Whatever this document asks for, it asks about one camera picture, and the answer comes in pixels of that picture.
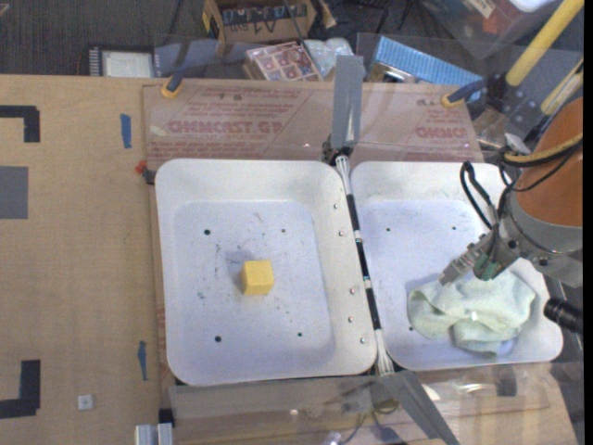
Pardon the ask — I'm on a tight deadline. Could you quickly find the white plastic tray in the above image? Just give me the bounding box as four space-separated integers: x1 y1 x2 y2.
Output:
154 158 379 388
350 159 565 373

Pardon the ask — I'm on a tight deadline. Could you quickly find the thin black and white rod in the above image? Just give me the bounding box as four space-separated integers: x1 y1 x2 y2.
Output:
334 155 396 376

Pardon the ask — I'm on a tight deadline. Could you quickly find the black cylinder on white bracket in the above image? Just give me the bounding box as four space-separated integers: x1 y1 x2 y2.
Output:
532 255 584 336

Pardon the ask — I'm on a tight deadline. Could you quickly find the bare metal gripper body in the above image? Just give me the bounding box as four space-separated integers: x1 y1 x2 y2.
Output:
472 222 560 281

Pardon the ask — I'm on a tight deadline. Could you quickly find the pale green cloth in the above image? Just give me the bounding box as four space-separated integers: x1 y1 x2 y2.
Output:
407 258 546 360

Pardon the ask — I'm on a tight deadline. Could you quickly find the brown cardboard board, red print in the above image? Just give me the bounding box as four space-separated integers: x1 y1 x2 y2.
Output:
141 83 552 428

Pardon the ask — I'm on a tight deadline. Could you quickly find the yellow cube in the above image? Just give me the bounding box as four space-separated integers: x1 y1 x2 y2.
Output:
239 259 275 297

